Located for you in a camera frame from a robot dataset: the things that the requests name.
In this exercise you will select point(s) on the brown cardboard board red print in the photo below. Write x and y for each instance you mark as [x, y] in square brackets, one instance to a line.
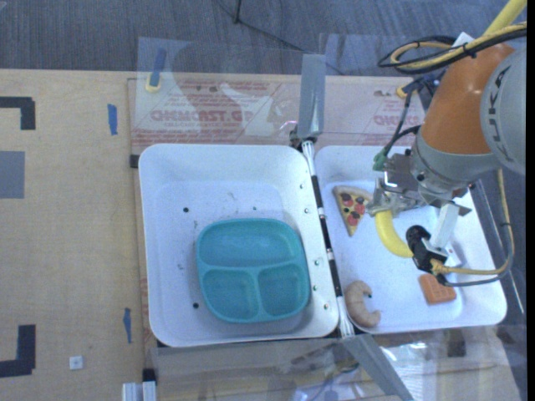
[217, 115]

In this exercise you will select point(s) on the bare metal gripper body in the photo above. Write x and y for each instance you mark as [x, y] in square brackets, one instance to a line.
[400, 174]

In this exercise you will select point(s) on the white plastic tray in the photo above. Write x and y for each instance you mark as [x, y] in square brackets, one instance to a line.
[388, 282]
[175, 245]

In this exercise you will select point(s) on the pizza slice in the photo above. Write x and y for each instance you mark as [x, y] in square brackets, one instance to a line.
[350, 209]

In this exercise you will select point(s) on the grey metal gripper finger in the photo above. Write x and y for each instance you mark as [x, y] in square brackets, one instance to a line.
[375, 206]
[397, 209]

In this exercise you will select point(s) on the thin black and white rod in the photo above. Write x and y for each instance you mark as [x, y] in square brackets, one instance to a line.
[322, 219]

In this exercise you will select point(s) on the teal divided plate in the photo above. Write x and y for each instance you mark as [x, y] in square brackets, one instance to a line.
[251, 265]

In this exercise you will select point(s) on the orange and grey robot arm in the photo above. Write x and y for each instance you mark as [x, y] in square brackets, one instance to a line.
[455, 111]

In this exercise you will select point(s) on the tan croissant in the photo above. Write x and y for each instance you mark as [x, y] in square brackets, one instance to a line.
[359, 307]

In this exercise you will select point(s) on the black cylinder on white bracket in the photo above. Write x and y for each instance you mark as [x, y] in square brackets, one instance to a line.
[422, 247]

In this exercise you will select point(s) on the orange waffle biscuit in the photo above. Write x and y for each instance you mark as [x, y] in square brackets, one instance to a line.
[436, 290]

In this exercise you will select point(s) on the yellow banana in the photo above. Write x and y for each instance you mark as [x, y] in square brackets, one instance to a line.
[386, 232]

